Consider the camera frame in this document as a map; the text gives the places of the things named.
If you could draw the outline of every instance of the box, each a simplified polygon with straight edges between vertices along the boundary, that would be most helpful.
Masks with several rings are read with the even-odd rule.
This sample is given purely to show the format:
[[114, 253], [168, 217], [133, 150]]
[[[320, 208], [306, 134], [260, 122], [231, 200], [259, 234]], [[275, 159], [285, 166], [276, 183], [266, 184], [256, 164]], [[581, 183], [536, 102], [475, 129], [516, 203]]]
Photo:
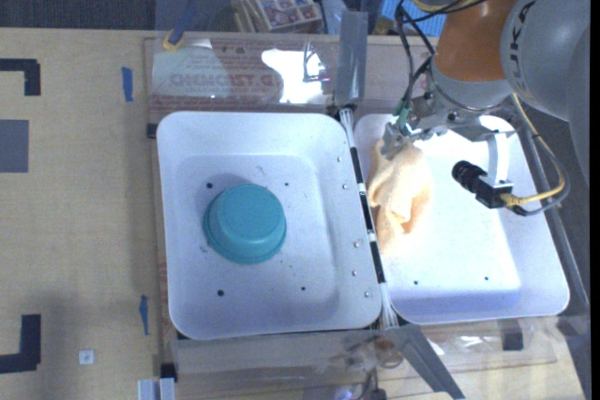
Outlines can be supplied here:
[[313, 0], [250, 0], [249, 3], [254, 7], [249, 13], [262, 32], [311, 32], [323, 19]]

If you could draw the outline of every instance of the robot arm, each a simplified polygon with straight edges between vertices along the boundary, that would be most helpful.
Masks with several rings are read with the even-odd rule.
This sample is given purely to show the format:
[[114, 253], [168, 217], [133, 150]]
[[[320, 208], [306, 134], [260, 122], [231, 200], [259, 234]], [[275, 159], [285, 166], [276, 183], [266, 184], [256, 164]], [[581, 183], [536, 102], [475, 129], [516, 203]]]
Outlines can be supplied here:
[[[516, 94], [570, 123], [589, 183], [590, 5], [591, 0], [485, 0], [448, 15], [427, 70], [426, 92], [399, 102], [382, 154], [392, 156], [408, 141], [452, 129], [471, 141], [488, 141], [490, 152], [502, 156], [502, 149], [494, 150], [498, 133], [481, 126], [479, 117]], [[508, 206], [503, 199], [510, 185], [488, 170], [457, 164], [453, 176], [487, 207]]]

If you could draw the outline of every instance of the white tray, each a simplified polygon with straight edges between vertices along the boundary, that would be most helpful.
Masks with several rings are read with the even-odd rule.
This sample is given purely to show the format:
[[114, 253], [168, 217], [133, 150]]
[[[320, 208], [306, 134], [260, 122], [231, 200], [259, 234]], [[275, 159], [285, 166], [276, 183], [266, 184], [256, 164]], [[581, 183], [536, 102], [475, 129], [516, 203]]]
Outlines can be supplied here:
[[[391, 115], [367, 115], [354, 135], [365, 176], [373, 145]], [[512, 127], [497, 117], [482, 123], [500, 131]], [[517, 195], [531, 195], [533, 180], [518, 135], [508, 139], [508, 179]], [[488, 168], [488, 145], [450, 131], [415, 143], [434, 177], [432, 214], [421, 230], [398, 238], [395, 258], [382, 258], [392, 304], [418, 324], [556, 315], [569, 289], [544, 215], [517, 216], [489, 210], [451, 175], [459, 160]]]
[[[320, 114], [176, 112], [157, 131], [169, 311], [195, 339], [363, 328], [381, 311], [346, 135]], [[255, 265], [208, 246], [204, 210], [251, 182], [281, 201], [281, 250]]]

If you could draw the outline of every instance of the white label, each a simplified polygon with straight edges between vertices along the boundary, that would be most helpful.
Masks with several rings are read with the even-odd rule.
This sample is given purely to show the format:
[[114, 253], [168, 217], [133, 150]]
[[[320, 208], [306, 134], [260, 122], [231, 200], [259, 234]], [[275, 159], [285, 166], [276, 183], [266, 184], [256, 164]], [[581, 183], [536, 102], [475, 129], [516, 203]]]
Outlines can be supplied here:
[[92, 348], [79, 350], [79, 365], [91, 365], [96, 359], [96, 354]]

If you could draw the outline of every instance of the towel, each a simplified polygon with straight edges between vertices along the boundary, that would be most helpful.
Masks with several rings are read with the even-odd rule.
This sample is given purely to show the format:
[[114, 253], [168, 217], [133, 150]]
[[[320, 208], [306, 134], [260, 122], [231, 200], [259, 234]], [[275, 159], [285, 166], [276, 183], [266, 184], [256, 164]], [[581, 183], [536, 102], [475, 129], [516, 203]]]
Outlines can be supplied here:
[[368, 201], [382, 255], [424, 222], [433, 199], [433, 175], [423, 152], [407, 143], [391, 160], [382, 156], [383, 141], [371, 151], [367, 178]]

